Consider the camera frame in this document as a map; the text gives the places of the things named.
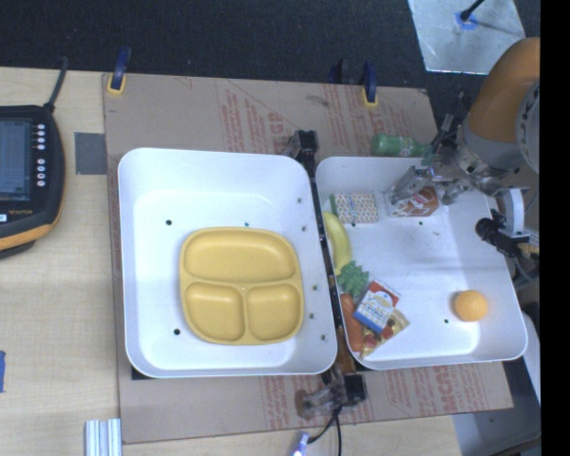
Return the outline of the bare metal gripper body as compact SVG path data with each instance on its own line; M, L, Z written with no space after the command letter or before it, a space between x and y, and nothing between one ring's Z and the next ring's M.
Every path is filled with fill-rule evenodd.
M503 180L510 173L510 170L490 166L469 152L439 152L431 167L435 183L467 180L471 184L469 190L478 190L489 197L503 187Z

